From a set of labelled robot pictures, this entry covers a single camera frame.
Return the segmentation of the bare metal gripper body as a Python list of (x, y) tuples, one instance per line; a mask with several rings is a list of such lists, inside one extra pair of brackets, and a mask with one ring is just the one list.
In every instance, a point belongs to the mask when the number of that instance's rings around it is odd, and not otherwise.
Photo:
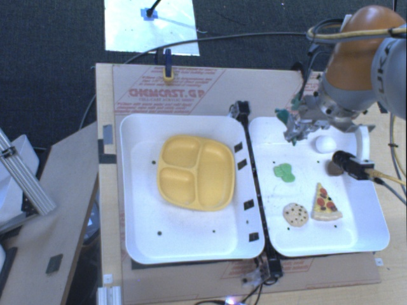
[(358, 128), (353, 122), (358, 112), (343, 108), (323, 89), (302, 96), (297, 111), (294, 121), (299, 132), (301, 123), (315, 123), (322, 130), (333, 126), (341, 132), (354, 132)]

